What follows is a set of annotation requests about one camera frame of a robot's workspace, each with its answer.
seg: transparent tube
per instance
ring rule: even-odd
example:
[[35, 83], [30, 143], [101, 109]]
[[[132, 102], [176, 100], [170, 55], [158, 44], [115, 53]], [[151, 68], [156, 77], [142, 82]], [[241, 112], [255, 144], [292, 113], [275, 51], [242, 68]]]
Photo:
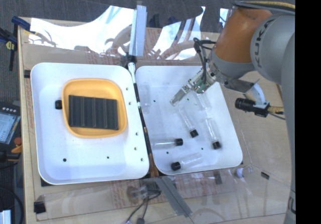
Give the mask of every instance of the transparent tube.
[[208, 100], [205, 93], [193, 92], [193, 96], [194, 96], [196, 103], [197, 103], [198, 107], [200, 108], [200, 110], [211, 108], [210, 101]]
[[214, 118], [207, 118], [205, 120], [205, 123], [210, 133], [209, 140], [213, 146], [213, 149], [220, 149], [222, 147], [221, 138], [220, 138], [220, 133]]
[[191, 117], [187, 114], [186, 110], [184, 108], [179, 109], [180, 116], [182, 117], [185, 125], [187, 126], [192, 138], [198, 136], [198, 132], [195, 128], [195, 125], [193, 124], [193, 121]]
[[144, 114], [149, 113], [149, 107], [151, 102], [149, 85], [143, 84], [139, 86], [139, 99], [142, 112]]
[[173, 162], [171, 164], [172, 170], [176, 171], [179, 169], [188, 169], [191, 168], [197, 164], [200, 164], [203, 162], [203, 156], [201, 153], [194, 153], [190, 155], [186, 155], [179, 159], [176, 162]]
[[153, 139], [151, 141], [152, 149], [167, 149], [176, 146], [182, 146], [183, 139], [182, 138], [174, 138], [174, 139]]

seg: black ridged insert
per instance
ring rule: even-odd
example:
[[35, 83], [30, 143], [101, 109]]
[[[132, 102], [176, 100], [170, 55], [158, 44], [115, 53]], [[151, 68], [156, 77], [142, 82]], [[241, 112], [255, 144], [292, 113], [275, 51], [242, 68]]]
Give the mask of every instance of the black ridged insert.
[[118, 130], [117, 100], [70, 95], [69, 126]]

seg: device screen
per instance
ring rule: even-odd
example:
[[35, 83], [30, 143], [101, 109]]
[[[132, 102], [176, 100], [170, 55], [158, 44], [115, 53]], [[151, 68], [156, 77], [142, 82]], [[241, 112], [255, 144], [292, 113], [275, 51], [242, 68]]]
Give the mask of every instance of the device screen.
[[0, 143], [9, 144], [15, 133], [20, 116], [0, 112]]

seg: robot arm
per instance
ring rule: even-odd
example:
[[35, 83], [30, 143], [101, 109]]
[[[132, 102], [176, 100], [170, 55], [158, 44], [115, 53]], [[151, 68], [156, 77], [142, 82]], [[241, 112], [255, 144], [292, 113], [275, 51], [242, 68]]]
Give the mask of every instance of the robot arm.
[[254, 94], [254, 100], [237, 99], [235, 106], [266, 117], [270, 107], [256, 83], [240, 80], [249, 71], [281, 85], [284, 114], [291, 150], [292, 181], [286, 224], [296, 223], [295, 208], [295, 127], [294, 127], [294, 6], [262, 2], [239, 3], [225, 24], [208, 58], [203, 54], [201, 70], [171, 99], [175, 106], [190, 91], [204, 93], [215, 82], [228, 89]]

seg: white tray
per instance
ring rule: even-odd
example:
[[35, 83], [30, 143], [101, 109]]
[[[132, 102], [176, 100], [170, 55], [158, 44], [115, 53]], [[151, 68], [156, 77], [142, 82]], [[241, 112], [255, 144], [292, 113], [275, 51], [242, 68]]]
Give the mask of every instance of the white tray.
[[[128, 120], [124, 132], [113, 137], [86, 139], [68, 131], [63, 111], [55, 109], [55, 101], [61, 99], [64, 84], [77, 78], [104, 78], [119, 86]], [[46, 182], [58, 185], [137, 179], [146, 175], [148, 155], [128, 70], [110, 65], [39, 63], [31, 71], [31, 85], [38, 169]]]
[[[220, 84], [215, 83], [205, 94], [211, 105], [210, 110], [201, 111], [192, 92], [180, 104], [192, 116], [199, 135], [192, 138], [184, 122], [177, 114], [178, 105], [170, 104], [172, 97], [200, 70], [199, 66], [143, 66], [136, 72], [138, 92], [148, 85], [150, 92], [149, 113], [144, 113], [149, 139], [183, 138], [184, 144], [171, 149], [153, 150], [158, 170], [166, 175], [231, 168], [242, 162], [242, 150], [232, 123]], [[140, 94], [140, 101], [146, 100]], [[214, 150], [204, 119], [213, 117], [221, 135], [222, 148]], [[173, 171], [171, 163], [181, 157], [200, 152], [203, 162], [188, 169]]]

